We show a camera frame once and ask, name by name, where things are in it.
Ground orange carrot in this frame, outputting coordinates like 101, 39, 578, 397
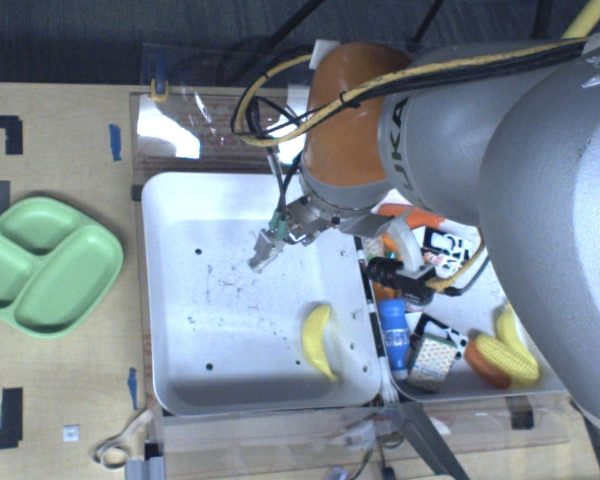
376, 202, 447, 232

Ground black and white carton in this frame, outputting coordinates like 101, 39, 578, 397
421, 226, 475, 280
412, 312, 470, 360

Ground black cylinder on white bracket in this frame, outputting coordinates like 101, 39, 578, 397
366, 215, 437, 306

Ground blue bottle with white cap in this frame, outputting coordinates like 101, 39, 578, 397
376, 297, 413, 382

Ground yellow banana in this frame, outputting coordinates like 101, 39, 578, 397
300, 303, 340, 384
494, 303, 539, 365

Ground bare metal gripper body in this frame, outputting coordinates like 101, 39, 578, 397
282, 194, 343, 248

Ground thin black and white rod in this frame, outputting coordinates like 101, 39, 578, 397
353, 236, 397, 407

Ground white carton with orange pattern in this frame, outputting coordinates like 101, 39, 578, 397
407, 332, 459, 394

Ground orange-red sausage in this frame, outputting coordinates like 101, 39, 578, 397
462, 339, 513, 391

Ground yellow corn cob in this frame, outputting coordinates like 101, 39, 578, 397
472, 332, 541, 387

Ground green divided plate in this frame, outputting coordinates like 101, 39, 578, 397
0, 195, 126, 340

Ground small orange can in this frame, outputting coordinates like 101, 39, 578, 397
373, 281, 400, 303

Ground white plastic tray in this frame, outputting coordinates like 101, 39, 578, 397
140, 170, 384, 417
354, 202, 569, 403

